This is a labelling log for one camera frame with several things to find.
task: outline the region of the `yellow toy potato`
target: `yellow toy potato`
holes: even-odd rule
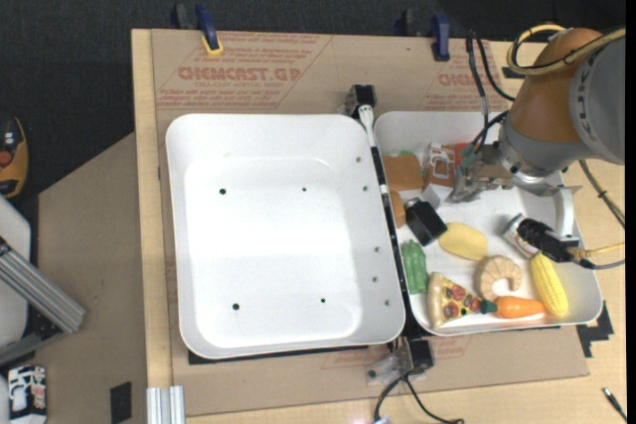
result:
[[[462,222],[450,222],[438,238],[440,247],[462,258],[480,261],[486,257],[488,242],[481,231]]]

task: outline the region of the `yellow corn cob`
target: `yellow corn cob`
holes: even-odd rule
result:
[[[539,252],[530,260],[530,271],[535,287],[548,311],[557,316],[567,313],[569,307],[567,295],[552,261]]]

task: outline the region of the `orange and black object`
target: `orange and black object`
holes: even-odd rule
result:
[[[27,138],[17,117],[0,112],[0,195],[17,197],[29,170]]]

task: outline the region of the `cardboard sheet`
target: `cardboard sheet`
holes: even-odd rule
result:
[[[427,38],[238,32],[221,32],[220,38],[225,52],[209,57],[196,31],[152,31],[174,384],[185,388],[189,416],[375,397],[382,388],[367,385],[366,366],[387,355],[385,346],[190,364],[177,316],[165,132],[190,112],[332,113],[357,83],[375,86],[377,117],[395,110],[478,110],[464,42],[451,40],[451,59],[438,62]],[[491,111],[506,109],[504,99],[491,87],[487,91]],[[430,341],[436,366],[417,381],[418,390],[588,374],[575,328]]]

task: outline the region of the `toy pizza slice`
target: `toy pizza slice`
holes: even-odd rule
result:
[[[481,300],[475,294],[439,272],[430,274],[426,305],[434,329],[470,313],[481,312]]]

